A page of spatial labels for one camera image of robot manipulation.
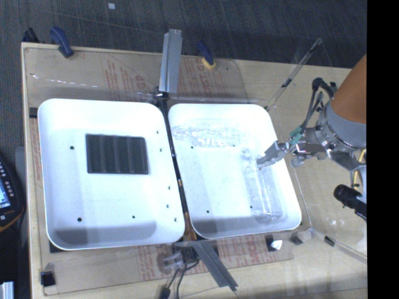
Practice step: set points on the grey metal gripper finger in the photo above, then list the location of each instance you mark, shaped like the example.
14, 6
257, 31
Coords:
275, 148
270, 160

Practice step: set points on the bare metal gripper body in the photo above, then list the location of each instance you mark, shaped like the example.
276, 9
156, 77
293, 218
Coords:
311, 146

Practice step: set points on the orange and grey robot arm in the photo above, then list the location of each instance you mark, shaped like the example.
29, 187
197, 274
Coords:
349, 104

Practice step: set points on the clear plastic bottle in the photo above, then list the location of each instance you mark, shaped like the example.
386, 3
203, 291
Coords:
265, 195

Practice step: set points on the white plastic tray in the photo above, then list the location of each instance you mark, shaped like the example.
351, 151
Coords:
109, 204
218, 182

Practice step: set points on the black ribbed rectangular mat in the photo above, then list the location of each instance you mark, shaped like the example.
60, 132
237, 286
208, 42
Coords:
117, 154

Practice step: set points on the brown cardboard board red print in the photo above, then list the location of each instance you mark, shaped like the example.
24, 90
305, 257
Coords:
124, 73

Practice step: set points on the black cylinder on white bracket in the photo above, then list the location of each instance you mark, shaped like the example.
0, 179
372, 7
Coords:
349, 196

